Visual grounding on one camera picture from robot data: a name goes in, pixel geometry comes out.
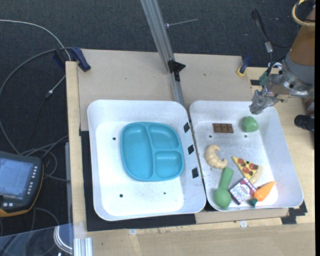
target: green toy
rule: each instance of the green toy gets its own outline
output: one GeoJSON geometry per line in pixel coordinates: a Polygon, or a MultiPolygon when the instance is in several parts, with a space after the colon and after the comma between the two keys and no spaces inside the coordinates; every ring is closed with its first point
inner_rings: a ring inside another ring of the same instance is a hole
{"type": "Polygon", "coordinates": [[[246,133],[255,132],[259,129],[257,121],[252,116],[247,116],[242,121],[242,129],[246,133]]]}
{"type": "Polygon", "coordinates": [[[234,171],[228,167],[222,170],[219,187],[213,195],[214,202],[221,208],[227,208],[231,203],[231,194],[228,191],[228,187],[233,175],[234,171]]]}

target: handheld device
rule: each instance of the handheld device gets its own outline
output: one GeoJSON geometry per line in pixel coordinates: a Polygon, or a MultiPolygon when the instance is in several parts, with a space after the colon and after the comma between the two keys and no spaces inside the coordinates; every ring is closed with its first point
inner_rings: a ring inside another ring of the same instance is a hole
{"type": "Polygon", "coordinates": [[[0,151],[0,217],[29,212],[42,185],[42,160],[0,151]]]}

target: orange toy carrot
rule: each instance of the orange toy carrot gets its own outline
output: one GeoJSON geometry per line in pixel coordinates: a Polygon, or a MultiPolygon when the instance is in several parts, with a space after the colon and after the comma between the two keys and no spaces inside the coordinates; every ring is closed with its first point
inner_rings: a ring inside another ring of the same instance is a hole
{"type": "Polygon", "coordinates": [[[275,183],[275,181],[270,181],[269,183],[263,185],[262,187],[257,189],[256,192],[254,192],[253,197],[258,201],[264,200],[269,195],[275,183]]]}

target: table surface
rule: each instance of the table surface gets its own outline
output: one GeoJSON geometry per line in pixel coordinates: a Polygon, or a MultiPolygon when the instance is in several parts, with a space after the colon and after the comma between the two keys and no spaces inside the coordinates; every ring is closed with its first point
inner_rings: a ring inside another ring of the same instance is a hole
{"type": "MultiPolygon", "coordinates": [[[[158,95],[155,97],[156,100],[173,100],[173,95],[170,93],[170,79],[162,71],[160,58],[157,59],[158,53],[102,50],[84,50],[83,52],[88,63],[93,64],[91,69],[94,72],[91,72],[88,78],[84,78],[76,62],[66,63],[72,211],[73,222],[83,224],[75,225],[75,237],[91,237],[94,255],[105,255],[106,252],[108,255],[211,255],[213,250],[215,255],[243,255],[244,252],[245,254],[261,252],[258,255],[273,253],[315,255],[314,138],[310,132],[296,127],[293,123],[297,115],[305,113],[304,102],[300,98],[291,98],[287,103],[275,105],[308,211],[304,216],[296,217],[298,224],[283,225],[280,217],[287,216],[289,211],[287,208],[279,208],[231,212],[201,211],[195,214],[195,225],[138,229],[134,234],[127,229],[86,232],[79,128],[81,127],[84,131],[87,128],[84,114],[87,105],[94,99],[122,99],[123,93],[119,94],[119,90],[120,92],[123,90],[121,85],[128,85],[128,81],[132,82],[132,79],[137,77],[137,73],[132,71],[133,68],[144,75],[138,76],[140,81],[134,83],[138,87],[142,86],[142,91],[144,84],[150,84],[150,79],[157,81],[159,79],[155,78],[160,78],[160,87],[143,91],[144,94],[133,94],[134,99],[150,99],[150,96],[154,97],[155,94],[158,95]],[[148,75],[145,73],[146,66],[150,69],[148,75]],[[112,83],[112,80],[116,80],[120,87],[108,90],[106,95],[102,96],[99,90],[112,83]],[[91,82],[91,86],[99,85],[99,89],[90,88],[83,91],[85,86],[82,84],[86,85],[87,81],[91,82]],[[161,93],[160,90],[163,89],[164,84],[166,87],[164,87],[164,93],[161,93]],[[243,220],[246,220],[247,227],[240,228],[244,225],[243,220]]],[[[242,63],[239,56],[193,54],[175,54],[175,56],[177,61],[188,63],[187,67],[192,66],[191,71],[181,72],[183,95],[188,106],[193,101],[201,99],[248,101],[251,99],[251,93],[256,89],[256,86],[251,86],[250,80],[258,80],[265,71],[265,68],[249,67],[246,76],[240,78],[236,75],[236,70],[242,63]]]]}

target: toy pizza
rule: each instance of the toy pizza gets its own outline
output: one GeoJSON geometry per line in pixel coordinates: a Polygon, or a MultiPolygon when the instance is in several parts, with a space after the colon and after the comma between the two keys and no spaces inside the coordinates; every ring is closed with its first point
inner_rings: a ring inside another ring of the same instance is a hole
{"type": "Polygon", "coordinates": [[[232,159],[235,162],[236,166],[239,168],[242,175],[247,178],[251,182],[251,184],[257,182],[263,171],[262,165],[257,165],[253,162],[246,161],[235,156],[233,156],[232,159]]]}

